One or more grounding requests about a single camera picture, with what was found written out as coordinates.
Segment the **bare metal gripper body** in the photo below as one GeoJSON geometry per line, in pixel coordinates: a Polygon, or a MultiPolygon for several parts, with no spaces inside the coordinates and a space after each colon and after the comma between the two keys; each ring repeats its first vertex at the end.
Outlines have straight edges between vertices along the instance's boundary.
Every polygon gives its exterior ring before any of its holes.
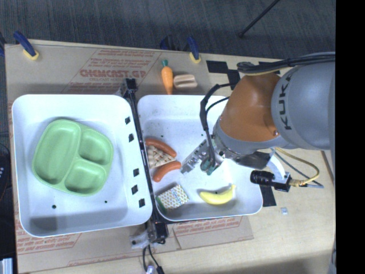
{"type": "Polygon", "coordinates": [[[269,160],[273,156],[272,152],[268,153],[260,151],[256,151],[248,155],[237,155],[229,150],[219,150],[217,147],[214,146],[214,161],[212,161],[212,157],[210,155],[211,151],[212,150],[210,149],[208,144],[208,157],[205,160],[200,161],[200,168],[202,171],[214,171],[226,159],[230,159],[235,164],[238,164],[240,166],[250,167],[255,170],[262,170],[267,166],[269,160]]]}

